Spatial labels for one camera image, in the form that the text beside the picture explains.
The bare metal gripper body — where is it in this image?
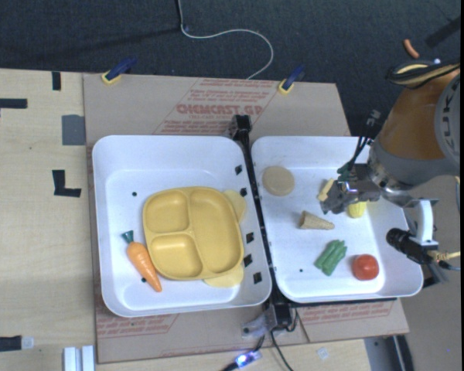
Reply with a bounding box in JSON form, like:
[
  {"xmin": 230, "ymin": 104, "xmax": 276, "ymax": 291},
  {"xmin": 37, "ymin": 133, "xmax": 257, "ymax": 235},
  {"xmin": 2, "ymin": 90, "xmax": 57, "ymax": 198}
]
[{"xmin": 345, "ymin": 162, "xmax": 414, "ymax": 208}]

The pale yellow ridged toy food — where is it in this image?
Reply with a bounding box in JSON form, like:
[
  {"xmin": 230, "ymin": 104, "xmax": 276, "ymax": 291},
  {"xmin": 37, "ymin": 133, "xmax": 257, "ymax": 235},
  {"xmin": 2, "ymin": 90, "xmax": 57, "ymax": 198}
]
[{"xmin": 317, "ymin": 179, "xmax": 336, "ymax": 203}]

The yellow corn cob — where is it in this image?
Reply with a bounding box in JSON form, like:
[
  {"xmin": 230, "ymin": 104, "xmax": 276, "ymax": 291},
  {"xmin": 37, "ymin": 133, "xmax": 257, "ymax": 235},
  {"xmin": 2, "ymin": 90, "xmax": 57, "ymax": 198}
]
[{"xmin": 346, "ymin": 201, "xmax": 368, "ymax": 220}]

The tan ice cream cone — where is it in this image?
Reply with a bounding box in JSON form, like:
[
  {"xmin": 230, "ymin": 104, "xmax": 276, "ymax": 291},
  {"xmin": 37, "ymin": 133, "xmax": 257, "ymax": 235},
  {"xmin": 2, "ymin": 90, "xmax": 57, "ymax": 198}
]
[{"xmin": 298, "ymin": 210, "xmax": 336, "ymax": 231}]

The green asparagus bundle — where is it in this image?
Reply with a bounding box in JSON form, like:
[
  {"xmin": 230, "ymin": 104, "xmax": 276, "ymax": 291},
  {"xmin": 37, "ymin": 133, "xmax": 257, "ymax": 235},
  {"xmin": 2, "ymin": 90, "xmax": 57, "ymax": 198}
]
[{"xmin": 313, "ymin": 239, "xmax": 348, "ymax": 277}]

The beige round biscuit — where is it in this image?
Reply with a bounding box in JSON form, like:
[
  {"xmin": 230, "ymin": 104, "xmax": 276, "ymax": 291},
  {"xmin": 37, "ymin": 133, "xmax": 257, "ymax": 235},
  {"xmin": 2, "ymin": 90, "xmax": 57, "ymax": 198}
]
[{"xmin": 261, "ymin": 165, "xmax": 296, "ymax": 197}]

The white plastic tray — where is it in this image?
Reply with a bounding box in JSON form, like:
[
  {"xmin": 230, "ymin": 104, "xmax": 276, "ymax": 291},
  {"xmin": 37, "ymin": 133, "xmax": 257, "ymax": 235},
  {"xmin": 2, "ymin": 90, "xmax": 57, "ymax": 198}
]
[
  {"xmin": 91, "ymin": 134, "xmax": 273, "ymax": 318},
  {"xmin": 250, "ymin": 135, "xmax": 425, "ymax": 304}
]

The red tomato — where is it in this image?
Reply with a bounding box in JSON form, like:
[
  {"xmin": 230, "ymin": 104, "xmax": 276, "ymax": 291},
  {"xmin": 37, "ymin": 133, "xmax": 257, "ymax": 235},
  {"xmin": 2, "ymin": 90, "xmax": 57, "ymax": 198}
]
[{"xmin": 351, "ymin": 254, "xmax": 380, "ymax": 281}]

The thin black rod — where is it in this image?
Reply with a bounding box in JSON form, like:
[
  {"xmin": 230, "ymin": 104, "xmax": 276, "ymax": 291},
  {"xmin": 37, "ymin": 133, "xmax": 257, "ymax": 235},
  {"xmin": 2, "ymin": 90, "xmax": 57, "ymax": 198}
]
[{"xmin": 239, "ymin": 137, "xmax": 282, "ymax": 305}]

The yellow divided plate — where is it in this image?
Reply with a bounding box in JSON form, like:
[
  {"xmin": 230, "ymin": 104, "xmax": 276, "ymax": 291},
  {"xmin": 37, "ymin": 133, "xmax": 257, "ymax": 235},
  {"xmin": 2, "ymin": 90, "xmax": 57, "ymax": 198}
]
[{"xmin": 142, "ymin": 185, "xmax": 248, "ymax": 289}]

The orange sausage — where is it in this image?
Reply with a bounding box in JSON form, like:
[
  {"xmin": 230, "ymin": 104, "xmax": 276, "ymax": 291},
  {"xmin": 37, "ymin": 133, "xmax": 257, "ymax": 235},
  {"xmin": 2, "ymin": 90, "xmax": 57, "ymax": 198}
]
[{"xmin": 403, "ymin": 39, "xmax": 421, "ymax": 60}]

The orange carrot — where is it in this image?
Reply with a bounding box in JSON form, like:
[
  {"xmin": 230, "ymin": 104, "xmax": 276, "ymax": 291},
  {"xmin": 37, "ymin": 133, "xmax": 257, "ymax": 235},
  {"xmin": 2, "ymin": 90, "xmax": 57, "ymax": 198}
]
[{"xmin": 121, "ymin": 230, "xmax": 163, "ymax": 294}]

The brown cardboard board red print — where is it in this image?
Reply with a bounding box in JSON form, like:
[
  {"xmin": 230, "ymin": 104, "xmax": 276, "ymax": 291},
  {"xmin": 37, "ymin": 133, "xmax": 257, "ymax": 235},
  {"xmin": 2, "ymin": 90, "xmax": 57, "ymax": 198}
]
[{"xmin": 81, "ymin": 72, "xmax": 410, "ymax": 364}]

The black cylinder on white bracket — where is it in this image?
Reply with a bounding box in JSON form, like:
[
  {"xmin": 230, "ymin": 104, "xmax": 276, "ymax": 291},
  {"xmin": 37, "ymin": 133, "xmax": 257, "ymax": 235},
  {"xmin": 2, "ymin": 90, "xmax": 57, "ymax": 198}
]
[{"xmin": 385, "ymin": 198, "xmax": 440, "ymax": 265}]

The black block with thin wires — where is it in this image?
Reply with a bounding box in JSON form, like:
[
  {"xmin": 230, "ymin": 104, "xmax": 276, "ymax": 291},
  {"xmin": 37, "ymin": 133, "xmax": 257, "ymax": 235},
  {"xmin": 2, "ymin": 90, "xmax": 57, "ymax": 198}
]
[
  {"xmin": 228, "ymin": 114, "xmax": 253, "ymax": 141},
  {"xmin": 268, "ymin": 301, "xmax": 295, "ymax": 330}
]

